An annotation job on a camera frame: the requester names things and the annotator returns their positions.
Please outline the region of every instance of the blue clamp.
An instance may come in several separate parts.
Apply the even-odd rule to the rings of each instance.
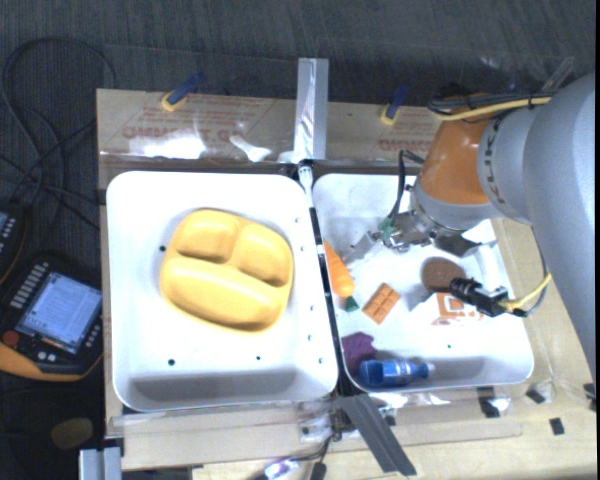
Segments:
[[[206,80],[207,78],[202,71],[187,78],[173,91],[164,95],[162,107],[169,112],[173,112],[185,102],[187,94],[195,92]]]
[[[407,98],[407,92],[408,89],[405,84],[400,84],[398,86],[396,91],[393,93],[391,102],[385,105],[382,109],[380,119],[384,124],[392,125],[396,122],[396,118],[398,117],[398,109]]]

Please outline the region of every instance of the blue bottle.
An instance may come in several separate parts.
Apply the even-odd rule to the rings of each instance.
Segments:
[[[369,359],[360,363],[360,379],[369,388],[406,386],[415,379],[429,376],[429,365],[406,359]]]

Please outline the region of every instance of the orange block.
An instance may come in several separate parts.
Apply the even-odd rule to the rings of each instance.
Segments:
[[[399,300],[400,294],[387,283],[382,283],[365,304],[362,312],[380,325]]]

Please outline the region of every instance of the orange carrot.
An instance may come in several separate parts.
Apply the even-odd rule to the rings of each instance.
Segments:
[[[323,241],[324,251],[327,255],[327,269],[331,287],[336,295],[348,298],[353,294],[354,282],[349,269],[344,264],[338,253],[333,250],[327,241]]]

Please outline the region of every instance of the yellow divided dish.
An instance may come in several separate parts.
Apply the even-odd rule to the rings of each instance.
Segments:
[[[187,215],[167,247],[162,296],[205,321],[262,331],[282,316],[293,281],[293,254],[272,229],[232,213]]]

